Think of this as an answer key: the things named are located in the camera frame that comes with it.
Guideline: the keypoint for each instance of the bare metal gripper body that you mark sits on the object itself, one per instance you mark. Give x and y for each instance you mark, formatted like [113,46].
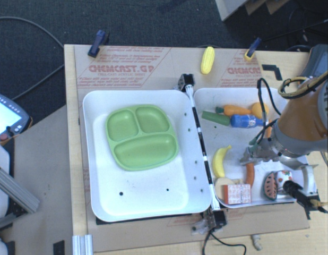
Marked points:
[268,149]

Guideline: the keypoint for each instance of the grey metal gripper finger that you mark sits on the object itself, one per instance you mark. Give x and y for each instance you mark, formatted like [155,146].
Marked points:
[250,151]
[245,160]

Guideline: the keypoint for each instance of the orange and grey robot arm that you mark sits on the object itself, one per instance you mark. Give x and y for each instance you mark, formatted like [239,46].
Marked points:
[299,115]

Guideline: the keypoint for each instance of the orange sausage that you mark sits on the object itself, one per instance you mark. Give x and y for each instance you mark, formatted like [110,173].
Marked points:
[250,175]

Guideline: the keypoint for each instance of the orange stick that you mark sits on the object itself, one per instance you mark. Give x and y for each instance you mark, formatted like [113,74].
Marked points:
[268,131]

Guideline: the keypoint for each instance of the yellow banana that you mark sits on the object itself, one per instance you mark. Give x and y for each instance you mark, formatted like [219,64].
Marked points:
[219,161]

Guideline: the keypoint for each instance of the white plastic tray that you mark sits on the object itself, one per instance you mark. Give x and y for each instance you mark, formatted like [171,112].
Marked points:
[227,137]
[142,193]

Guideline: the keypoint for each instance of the blue bottle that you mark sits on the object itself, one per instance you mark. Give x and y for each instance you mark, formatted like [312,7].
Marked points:
[243,121]

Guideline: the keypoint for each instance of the white printed can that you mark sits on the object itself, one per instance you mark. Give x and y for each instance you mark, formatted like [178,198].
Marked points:
[283,178]

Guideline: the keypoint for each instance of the orange and white carton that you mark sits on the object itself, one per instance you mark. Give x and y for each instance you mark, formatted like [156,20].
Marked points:
[237,194]

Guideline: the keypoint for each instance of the beige bread slice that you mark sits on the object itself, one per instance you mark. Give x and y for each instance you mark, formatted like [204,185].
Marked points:
[221,186]

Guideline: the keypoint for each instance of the watermelon slice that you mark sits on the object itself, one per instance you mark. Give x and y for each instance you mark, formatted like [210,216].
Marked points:
[270,186]

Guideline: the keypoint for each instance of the yellow orange round fruit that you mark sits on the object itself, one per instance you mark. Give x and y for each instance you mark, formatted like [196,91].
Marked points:
[258,109]

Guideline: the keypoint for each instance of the orange carrot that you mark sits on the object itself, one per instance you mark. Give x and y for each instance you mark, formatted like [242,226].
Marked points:
[235,110]

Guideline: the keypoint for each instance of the green cylinder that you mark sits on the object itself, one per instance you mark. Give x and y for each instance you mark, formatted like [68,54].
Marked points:
[215,118]

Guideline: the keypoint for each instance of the thin black and white rod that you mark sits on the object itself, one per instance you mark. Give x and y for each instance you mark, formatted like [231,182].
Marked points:
[198,123]

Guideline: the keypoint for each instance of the yellow corn cob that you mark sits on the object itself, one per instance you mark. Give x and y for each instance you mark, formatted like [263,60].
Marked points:
[207,60]

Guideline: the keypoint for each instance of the green divided plate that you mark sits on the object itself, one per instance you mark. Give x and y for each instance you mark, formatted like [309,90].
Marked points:
[142,142]

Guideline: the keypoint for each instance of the brown cardboard board red print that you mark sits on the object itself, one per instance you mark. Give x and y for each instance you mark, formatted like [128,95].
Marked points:
[142,68]

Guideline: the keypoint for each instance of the black cylinder on white bracket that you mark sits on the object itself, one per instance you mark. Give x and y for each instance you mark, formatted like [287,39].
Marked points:
[295,190]

